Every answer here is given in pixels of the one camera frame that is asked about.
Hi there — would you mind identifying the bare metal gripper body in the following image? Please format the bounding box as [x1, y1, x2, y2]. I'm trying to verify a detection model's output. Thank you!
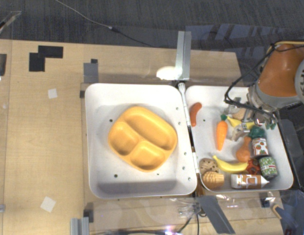
[230, 98, 273, 128]

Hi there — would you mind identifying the green broccoli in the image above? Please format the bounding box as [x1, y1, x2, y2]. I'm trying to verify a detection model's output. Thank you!
[248, 125, 266, 140]

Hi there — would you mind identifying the small yellow banana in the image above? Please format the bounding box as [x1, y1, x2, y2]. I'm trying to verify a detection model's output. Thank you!
[226, 116, 255, 130]

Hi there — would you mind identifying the orange carrot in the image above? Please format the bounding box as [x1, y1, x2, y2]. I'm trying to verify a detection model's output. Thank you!
[216, 114, 229, 152]

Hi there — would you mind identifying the orange pear-shaped squash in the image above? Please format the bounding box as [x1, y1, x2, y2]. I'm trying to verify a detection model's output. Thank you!
[235, 136, 253, 163]

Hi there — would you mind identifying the white can with strawberries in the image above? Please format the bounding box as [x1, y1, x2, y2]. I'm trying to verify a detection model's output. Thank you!
[251, 137, 269, 157]

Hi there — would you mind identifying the white plastic tray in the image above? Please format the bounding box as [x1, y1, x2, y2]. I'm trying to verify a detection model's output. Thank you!
[84, 83, 198, 200]
[185, 85, 295, 193]

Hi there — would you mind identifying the large yellow banana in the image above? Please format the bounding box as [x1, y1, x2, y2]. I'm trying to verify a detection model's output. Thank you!
[212, 155, 249, 174]

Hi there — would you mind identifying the red and orange packet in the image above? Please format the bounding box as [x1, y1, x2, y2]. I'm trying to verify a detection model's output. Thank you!
[246, 158, 262, 176]

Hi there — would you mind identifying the brown chocolate chip biscuit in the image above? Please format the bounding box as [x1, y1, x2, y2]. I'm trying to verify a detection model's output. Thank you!
[199, 158, 220, 176]

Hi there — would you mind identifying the green can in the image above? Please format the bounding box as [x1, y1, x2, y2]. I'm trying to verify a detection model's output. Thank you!
[258, 156, 279, 180]

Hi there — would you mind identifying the red sausage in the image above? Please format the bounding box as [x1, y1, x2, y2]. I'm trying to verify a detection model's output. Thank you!
[189, 102, 203, 128]

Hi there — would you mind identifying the white and brown carton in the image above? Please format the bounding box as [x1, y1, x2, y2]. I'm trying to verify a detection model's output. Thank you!
[230, 173, 271, 190]

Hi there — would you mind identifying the tan ribbed bread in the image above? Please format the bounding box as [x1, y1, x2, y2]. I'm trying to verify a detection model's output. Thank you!
[202, 170, 226, 190]

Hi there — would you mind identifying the orange divided plate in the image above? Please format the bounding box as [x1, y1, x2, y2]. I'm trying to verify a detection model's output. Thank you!
[107, 106, 179, 173]

